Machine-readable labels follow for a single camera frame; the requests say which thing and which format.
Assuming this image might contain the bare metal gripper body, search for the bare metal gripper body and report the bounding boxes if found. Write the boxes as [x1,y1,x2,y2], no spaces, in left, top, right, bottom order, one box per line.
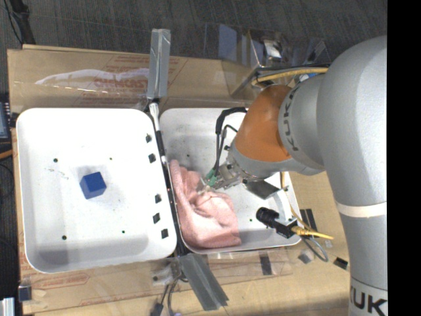
[210,162,251,191]

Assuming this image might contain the blue cube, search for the blue cube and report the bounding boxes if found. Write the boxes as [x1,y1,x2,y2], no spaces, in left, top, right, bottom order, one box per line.
[79,171,108,200]

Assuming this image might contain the brown cardboard board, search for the brown cardboard board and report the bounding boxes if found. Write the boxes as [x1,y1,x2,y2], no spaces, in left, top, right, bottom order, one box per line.
[6,43,351,316]

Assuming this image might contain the thin black and white rod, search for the thin black and white rod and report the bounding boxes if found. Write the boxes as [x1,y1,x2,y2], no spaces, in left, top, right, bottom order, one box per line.
[148,102,185,259]

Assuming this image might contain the white plastic tray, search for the white plastic tray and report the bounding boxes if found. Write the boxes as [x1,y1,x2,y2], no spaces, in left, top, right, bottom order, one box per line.
[159,107,303,255]
[15,107,178,275]

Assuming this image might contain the black cylinder on white bracket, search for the black cylinder on white bracket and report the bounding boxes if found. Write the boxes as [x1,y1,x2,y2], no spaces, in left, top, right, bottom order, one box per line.
[245,180,299,240]

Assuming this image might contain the pink cloth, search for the pink cloth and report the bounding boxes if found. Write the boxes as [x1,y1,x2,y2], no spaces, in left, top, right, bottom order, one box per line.
[169,159,243,250]

